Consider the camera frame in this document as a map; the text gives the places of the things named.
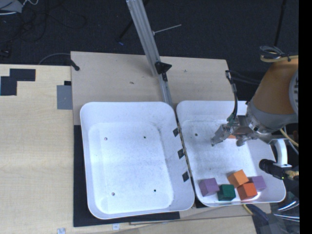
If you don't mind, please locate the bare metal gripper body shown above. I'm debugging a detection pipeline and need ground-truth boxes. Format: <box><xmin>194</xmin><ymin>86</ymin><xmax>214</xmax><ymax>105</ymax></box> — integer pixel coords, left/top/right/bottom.
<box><xmin>230</xmin><ymin>115</ymin><xmax>275</xmax><ymax>141</ymax></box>

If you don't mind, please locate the pale wood board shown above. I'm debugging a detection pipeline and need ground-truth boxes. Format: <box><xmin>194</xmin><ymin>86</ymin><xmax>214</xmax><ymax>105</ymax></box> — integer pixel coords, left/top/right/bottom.
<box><xmin>70</xmin><ymin>51</ymin><xmax>254</xmax><ymax>227</ymax></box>

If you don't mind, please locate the purple cube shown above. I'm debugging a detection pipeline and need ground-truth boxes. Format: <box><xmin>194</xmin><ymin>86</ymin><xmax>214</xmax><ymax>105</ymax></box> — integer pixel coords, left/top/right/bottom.
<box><xmin>248</xmin><ymin>175</ymin><xmax>267</xmax><ymax>192</ymax></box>
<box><xmin>198</xmin><ymin>177</ymin><xmax>220</xmax><ymax>197</ymax></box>

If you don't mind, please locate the white plastic tray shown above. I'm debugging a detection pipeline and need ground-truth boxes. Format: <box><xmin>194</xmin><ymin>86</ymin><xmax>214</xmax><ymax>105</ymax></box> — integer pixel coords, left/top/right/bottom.
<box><xmin>175</xmin><ymin>100</ymin><xmax>287</xmax><ymax>208</ymax></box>
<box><xmin>79</xmin><ymin>101</ymin><xmax>195</xmax><ymax>220</ymax></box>

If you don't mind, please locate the black cylinder on white bracket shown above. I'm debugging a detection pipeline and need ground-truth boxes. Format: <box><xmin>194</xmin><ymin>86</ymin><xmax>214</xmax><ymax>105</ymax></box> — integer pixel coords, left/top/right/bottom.
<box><xmin>258</xmin><ymin>138</ymin><xmax>293</xmax><ymax>180</ymax></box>

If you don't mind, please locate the green cube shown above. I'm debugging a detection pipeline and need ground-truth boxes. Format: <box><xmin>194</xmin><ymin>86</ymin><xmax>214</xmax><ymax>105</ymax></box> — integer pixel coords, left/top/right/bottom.
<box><xmin>217</xmin><ymin>184</ymin><xmax>236</xmax><ymax>202</ymax></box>

